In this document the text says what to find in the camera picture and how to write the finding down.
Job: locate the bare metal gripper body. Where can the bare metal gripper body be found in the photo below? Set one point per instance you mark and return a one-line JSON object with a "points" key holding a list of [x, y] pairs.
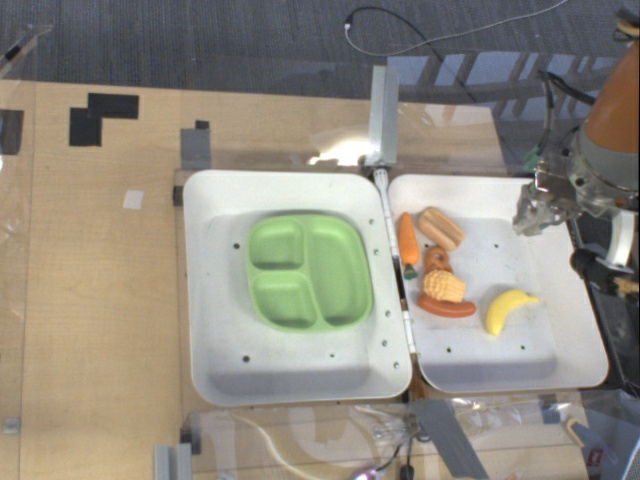
{"points": [[560, 185]]}

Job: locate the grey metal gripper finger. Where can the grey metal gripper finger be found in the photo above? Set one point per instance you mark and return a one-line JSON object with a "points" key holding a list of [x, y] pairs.
{"points": [[546, 220], [525, 213]]}

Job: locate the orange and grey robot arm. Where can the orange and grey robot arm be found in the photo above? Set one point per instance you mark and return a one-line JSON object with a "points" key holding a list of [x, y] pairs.
{"points": [[615, 113]]}

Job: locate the tan bread bun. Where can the tan bread bun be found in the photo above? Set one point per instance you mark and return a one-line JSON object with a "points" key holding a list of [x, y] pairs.
{"points": [[440, 228]]}

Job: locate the yellow banana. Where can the yellow banana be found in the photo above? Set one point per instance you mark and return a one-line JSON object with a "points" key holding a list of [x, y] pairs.
{"points": [[500, 310]]}

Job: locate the yellow corn cob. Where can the yellow corn cob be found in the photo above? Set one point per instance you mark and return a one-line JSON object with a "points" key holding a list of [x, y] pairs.
{"points": [[442, 287]]}

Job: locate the orange carrot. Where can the orange carrot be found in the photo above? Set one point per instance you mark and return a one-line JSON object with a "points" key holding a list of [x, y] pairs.
{"points": [[407, 240]]}

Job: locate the red sausage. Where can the red sausage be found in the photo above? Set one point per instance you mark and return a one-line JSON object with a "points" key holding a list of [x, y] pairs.
{"points": [[445, 308]]}

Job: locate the white plastic tray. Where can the white plastic tray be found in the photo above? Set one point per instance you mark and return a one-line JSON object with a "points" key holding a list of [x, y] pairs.
{"points": [[220, 278], [510, 358]]}

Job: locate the green divided plate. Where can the green divided plate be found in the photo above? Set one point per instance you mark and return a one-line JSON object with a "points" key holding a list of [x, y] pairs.
{"points": [[335, 268]]}

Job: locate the black cylinder on white bracket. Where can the black cylinder on white bracket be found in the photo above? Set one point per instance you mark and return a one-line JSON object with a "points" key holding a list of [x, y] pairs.
{"points": [[622, 235]]}

